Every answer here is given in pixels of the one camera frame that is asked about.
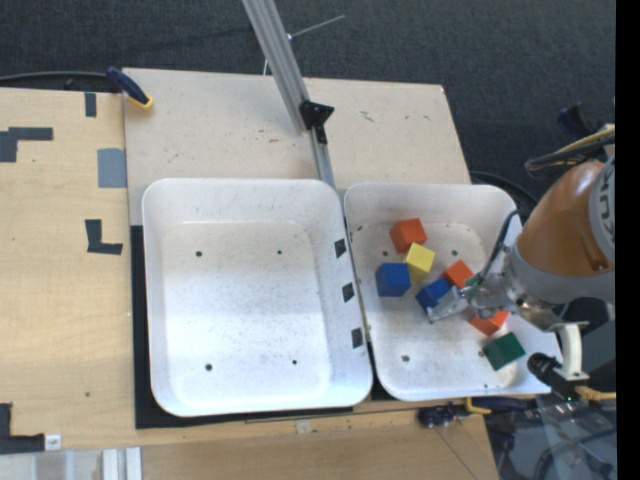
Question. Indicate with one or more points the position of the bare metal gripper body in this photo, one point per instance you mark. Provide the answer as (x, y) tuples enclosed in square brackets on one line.
[(497, 293)]

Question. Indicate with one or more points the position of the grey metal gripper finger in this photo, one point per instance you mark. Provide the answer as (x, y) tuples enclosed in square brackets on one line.
[(446, 310)]

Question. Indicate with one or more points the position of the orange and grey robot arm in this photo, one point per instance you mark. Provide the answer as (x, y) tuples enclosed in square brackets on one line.
[(560, 228)]

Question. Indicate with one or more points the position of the blue cube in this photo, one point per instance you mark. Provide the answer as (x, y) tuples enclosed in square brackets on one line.
[(392, 280), (432, 293)]

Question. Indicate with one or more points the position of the orange cube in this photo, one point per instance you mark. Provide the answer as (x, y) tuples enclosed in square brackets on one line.
[(457, 274), (489, 323), (407, 234)]

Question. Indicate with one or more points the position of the white plastic tray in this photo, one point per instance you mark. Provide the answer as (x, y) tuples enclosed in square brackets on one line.
[(430, 353), (240, 308)]

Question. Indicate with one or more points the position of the yellow cube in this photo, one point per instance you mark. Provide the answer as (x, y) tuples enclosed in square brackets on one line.
[(420, 263)]

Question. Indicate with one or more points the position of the green cube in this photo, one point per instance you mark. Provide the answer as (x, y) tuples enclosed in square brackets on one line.
[(504, 350)]

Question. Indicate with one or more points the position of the pale wood board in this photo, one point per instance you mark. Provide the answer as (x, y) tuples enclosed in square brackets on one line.
[(225, 128)]

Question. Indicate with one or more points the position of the black cylinder on white bracket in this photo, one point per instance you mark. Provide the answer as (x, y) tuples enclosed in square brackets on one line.
[(570, 348)]

